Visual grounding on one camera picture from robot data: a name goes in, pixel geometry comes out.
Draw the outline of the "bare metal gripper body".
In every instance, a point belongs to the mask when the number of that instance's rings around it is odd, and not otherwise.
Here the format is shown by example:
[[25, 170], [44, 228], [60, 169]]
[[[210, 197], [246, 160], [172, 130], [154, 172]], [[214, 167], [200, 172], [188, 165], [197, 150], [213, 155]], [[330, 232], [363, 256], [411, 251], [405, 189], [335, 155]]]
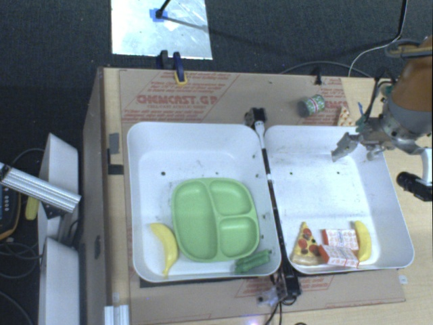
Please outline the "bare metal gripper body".
[[424, 148], [417, 145], [419, 134], [403, 127], [391, 116], [361, 117], [357, 121], [359, 141], [369, 151], [399, 149], [407, 154], [421, 154]]

